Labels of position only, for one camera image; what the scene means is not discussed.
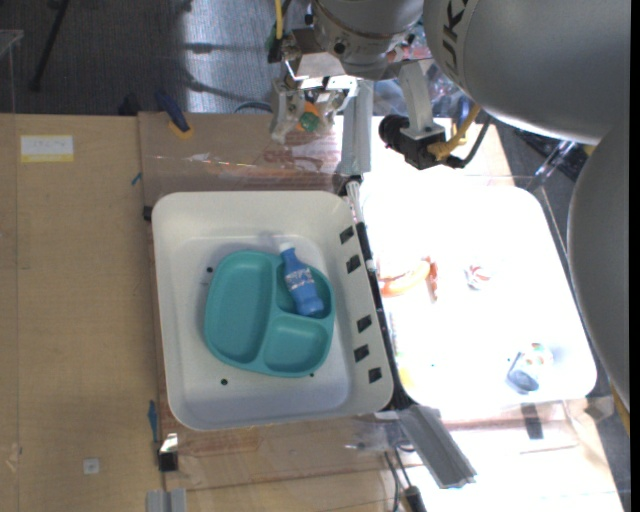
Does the orange doughnut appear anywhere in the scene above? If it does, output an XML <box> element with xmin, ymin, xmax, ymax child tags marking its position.
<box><xmin>378</xmin><ymin>259</ymin><xmax>433</xmax><ymax>299</ymax></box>

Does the orange toy carrot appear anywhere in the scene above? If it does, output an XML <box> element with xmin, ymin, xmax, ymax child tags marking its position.
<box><xmin>295</xmin><ymin>101</ymin><xmax>321</xmax><ymax>134</ymax></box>

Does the red and white packet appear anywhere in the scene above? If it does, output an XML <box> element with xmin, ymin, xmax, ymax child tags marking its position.
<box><xmin>463</xmin><ymin>264</ymin><xmax>492</xmax><ymax>291</ymax></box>

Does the black cylinder on white bracket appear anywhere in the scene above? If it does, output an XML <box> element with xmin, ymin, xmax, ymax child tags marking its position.
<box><xmin>378</xmin><ymin>60</ymin><xmax>447</xmax><ymax>171</ymax></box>

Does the teal divided plate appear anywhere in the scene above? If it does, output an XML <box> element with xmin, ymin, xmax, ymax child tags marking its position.
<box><xmin>202</xmin><ymin>249</ymin><xmax>337</xmax><ymax>379</ymax></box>

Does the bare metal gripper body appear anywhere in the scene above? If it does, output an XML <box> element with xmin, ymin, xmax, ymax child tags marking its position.
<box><xmin>282</xmin><ymin>27</ymin><xmax>401</xmax><ymax>102</ymax></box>

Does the white plastic tray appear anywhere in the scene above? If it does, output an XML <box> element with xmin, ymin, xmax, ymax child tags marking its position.
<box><xmin>358</xmin><ymin>182</ymin><xmax>599</xmax><ymax>422</ymax></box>
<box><xmin>151</xmin><ymin>189</ymin><xmax>396</xmax><ymax>432</ymax></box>

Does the blue plastic bottle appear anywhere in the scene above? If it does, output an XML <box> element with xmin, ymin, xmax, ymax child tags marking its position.
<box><xmin>277</xmin><ymin>242</ymin><xmax>327</xmax><ymax>319</ymax></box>

